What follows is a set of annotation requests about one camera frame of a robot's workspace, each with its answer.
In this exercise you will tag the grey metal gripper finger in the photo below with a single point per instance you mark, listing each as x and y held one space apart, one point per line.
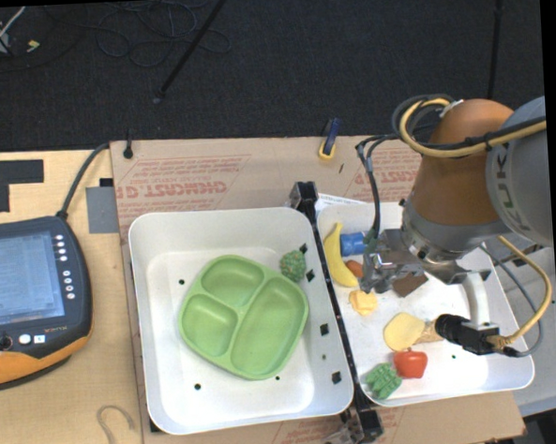
369 276
393 282

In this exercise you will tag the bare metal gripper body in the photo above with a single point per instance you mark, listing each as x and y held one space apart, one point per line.
397 251

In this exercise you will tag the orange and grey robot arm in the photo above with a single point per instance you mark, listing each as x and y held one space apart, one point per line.
463 177

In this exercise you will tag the orange carrot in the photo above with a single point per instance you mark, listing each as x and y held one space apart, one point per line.
355 268

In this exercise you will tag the brown flat piece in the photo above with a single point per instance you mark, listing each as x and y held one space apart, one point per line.
411 284

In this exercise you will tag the yellow cheese chunk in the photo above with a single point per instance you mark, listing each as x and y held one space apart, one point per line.
363 302

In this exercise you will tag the yellow banana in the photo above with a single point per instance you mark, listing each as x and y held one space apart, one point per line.
338 264

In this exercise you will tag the blue cylinder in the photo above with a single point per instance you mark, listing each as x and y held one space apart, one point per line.
352 244

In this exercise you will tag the thin black rod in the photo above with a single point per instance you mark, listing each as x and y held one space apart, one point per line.
336 306

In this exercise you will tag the yellow ice cream cone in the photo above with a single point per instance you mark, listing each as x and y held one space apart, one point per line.
402 333

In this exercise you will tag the green broccoli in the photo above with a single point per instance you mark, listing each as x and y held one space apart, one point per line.
294 264

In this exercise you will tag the white paper sheet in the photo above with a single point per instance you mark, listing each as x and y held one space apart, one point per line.
340 199

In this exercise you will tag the red pepper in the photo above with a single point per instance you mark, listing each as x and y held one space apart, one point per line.
411 364

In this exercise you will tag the green leafy vegetable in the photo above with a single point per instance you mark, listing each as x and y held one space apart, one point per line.
384 381

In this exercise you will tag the white plastic tray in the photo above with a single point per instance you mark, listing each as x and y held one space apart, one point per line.
456 374
174 363

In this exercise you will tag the green divided plate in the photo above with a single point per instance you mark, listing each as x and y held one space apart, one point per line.
246 321

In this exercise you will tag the brown cardboard board red print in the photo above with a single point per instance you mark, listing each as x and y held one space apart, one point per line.
256 171

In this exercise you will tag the black cylinder on white bracket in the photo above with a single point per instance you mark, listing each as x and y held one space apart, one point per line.
472 333

